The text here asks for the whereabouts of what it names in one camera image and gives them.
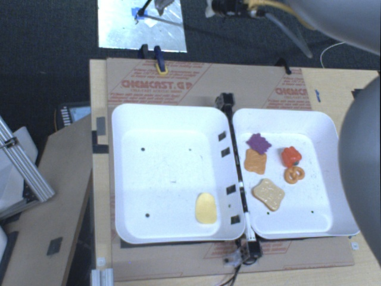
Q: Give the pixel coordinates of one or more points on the orange toy pretzel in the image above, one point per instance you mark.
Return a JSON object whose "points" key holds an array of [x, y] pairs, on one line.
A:
{"points": [[294, 175]]}

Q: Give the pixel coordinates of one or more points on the brown cardboard board red print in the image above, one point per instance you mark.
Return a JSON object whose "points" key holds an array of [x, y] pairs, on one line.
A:
{"points": [[208, 82]]}

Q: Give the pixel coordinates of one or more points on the orange toy bell pepper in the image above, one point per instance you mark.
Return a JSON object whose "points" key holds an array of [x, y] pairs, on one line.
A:
{"points": [[291, 157]]}

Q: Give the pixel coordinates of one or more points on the orange toy flat slice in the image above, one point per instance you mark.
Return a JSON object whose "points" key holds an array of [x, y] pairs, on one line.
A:
{"points": [[255, 162]]}

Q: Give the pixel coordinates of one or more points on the purple toy grapes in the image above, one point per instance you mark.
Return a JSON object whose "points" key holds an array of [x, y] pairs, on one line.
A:
{"points": [[259, 143]]}

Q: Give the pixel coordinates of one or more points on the yellow toy oval slice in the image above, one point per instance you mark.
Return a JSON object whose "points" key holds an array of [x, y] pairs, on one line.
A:
{"points": [[206, 208]]}

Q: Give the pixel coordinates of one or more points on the tan toy bread slice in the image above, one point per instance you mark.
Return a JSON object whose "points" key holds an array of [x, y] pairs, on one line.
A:
{"points": [[268, 195]]}

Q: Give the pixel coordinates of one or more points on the white plastic tray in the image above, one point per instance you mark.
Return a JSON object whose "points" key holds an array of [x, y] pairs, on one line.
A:
{"points": [[166, 174], [300, 219]]}

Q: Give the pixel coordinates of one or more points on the thin black and white rod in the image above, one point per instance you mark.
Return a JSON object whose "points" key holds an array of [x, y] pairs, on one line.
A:
{"points": [[238, 165]]}

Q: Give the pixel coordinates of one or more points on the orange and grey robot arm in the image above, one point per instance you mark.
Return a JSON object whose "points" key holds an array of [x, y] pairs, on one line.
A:
{"points": [[336, 4]]}

